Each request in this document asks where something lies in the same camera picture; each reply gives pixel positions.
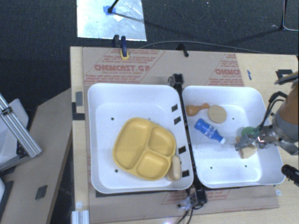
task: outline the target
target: yellow divided plate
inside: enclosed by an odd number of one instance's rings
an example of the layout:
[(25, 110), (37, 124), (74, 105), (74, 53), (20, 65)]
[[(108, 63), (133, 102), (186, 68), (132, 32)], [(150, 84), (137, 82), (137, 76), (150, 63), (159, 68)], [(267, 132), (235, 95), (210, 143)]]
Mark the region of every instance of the yellow divided plate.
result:
[(167, 174), (175, 151), (172, 133), (147, 119), (132, 118), (117, 136), (113, 160), (123, 170), (154, 181)]

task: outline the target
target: blue bottle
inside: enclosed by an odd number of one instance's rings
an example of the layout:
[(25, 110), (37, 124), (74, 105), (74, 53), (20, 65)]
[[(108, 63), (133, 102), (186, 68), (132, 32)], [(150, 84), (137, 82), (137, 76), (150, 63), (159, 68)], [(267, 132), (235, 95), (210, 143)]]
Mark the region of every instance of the blue bottle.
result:
[(218, 134), (216, 128), (211, 126), (210, 124), (206, 123), (203, 119), (199, 119), (194, 128), (201, 131), (205, 136), (209, 137), (210, 139), (218, 140), (221, 144), (224, 144), (226, 139), (221, 137)]

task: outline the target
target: cardboard sheet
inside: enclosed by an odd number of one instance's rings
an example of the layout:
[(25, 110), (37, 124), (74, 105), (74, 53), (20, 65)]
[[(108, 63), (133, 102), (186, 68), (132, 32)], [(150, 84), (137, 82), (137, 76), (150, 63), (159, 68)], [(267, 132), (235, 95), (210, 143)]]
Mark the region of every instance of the cardboard sheet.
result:
[[(233, 53), (129, 50), (130, 58), (121, 60), (120, 49), (83, 48), (84, 93), (94, 83), (167, 84), (173, 73), (184, 76), (189, 85), (244, 86), (240, 68)], [(186, 192), (158, 192), (131, 195), (101, 195), (90, 181), (89, 120), (85, 95), (85, 123), (90, 222), (105, 223), (184, 214), (177, 203)], [(194, 214), (259, 210), (279, 207), (273, 186), (220, 189), (206, 192), (208, 203)]]

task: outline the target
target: wire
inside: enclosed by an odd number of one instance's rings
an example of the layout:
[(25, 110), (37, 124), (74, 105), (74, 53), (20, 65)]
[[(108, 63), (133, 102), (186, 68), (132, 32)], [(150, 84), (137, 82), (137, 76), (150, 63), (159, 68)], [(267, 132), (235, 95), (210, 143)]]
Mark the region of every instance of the wire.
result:
[(266, 110), (266, 113), (265, 113), (265, 116), (264, 116), (264, 118), (263, 118), (263, 121), (262, 121), (262, 123), (259, 125), (259, 126), (260, 126), (259, 130), (262, 129), (262, 127), (263, 127), (263, 125), (265, 124), (265, 121), (266, 121), (266, 119), (268, 118), (268, 116), (269, 116), (269, 114), (270, 114), (270, 112), (271, 112), (273, 106), (274, 106), (275, 103), (278, 102), (278, 101), (282, 101), (282, 102), (284, 102), (283, 99), (276, 99), (276, 100), (274, 100), (273, 102), (269, 102), (268, 107), (267, 107), (267, 110)]
[(177, 224), (180, 224), (181, 221), (187, 216), (188, 211), (185, 212), (185, 214), (181, 217), (181, 219), (179, 219), (179, 221), (177, 222)]
[(238, 47), (232, 47), (232, 46), (225, 46), (225, 45), (218, 45), (218, 44), (212, 44), (212, 43), (207, 43), (207, 42), (196, 42), (196, 41), (162, 41), (162, 42), (154, 42), (150, 43), (147, 45), (144, 45), (142, 47), (139, 47), (137, 49), (143, 49), (146, 47), (154, 46), (154, 45), (159, 45), (159, 44), (167, 44), (167, 43), (193, 43), (193, 44), (200, 44), (200, 45), (207, 45), (207, 46), (215, 46), (215, 47), (224, 47), (224, 48), (231, 48), (231, 49), (236, 49), (236, 50), (242, 50), (242, 51), (248, 51), (252, 53), (260, 53), (260, 54), (265, 54), (264, 52), (261, 51), (256, 51), (256, 50), (250, 50), (250, 49), (245, 49), (245, 48), (238, 48)]
[[(204, 204), (201, 204), (199, 207), (196, 207), (196, 205), (194, 207), (191, 208), (191, 213), (190, 213), (190, 217), (189, 220), (186, 224), (189, 224), (193, 215), (193, 210), (199, 210), (203, 207)], [(185, 214), (181, 217), (181, 219), (179, 219), (179, 221), (177, 222), (177, 224), (180, 224), (181, 221), (188, 215), (188, 211), (185, 212)]]
[(187, 222), (186, 224), (189, 224), (189, 223), (190, 223), (191, 218), (192, 218), (192, 214), (193, 214), (193, 208), (191, 209), (190, 217), (189, 217), (189, 220), (188, 220), (188, 222)]

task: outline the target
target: dark floor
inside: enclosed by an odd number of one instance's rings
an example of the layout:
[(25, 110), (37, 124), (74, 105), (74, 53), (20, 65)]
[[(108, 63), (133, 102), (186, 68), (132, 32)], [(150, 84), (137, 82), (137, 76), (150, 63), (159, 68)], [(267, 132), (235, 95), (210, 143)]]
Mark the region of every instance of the dark floor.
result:
[[(283, 1), (142, 0), (148, 41), (128, 42), (128, 47), (188, 40), (230, 47), (186, 44), (188, 50), (242, 52), (232, 48), (238, 47), (297, 55), (298, 32), (279, 29)], [(298, 29), (298, 4), (288, 0), (288, 28)], [(8, 102), (19, 98), (31, 110), (68, 89), (70, 46), (111, 46), (110, 40), (77, 38), (76, 0), (0, 0), (1, 94)], [(63, 186), (58, 197), (63, 209), (68, 209), (63, 204), (69, 201), (68, 188)]]
[(64, 174), (58, 190), (50, 224), (70, 224), (71, 212), (74, 208), (74, 175), (73, 175), (73, 155), (72, 147), (69, 150)]

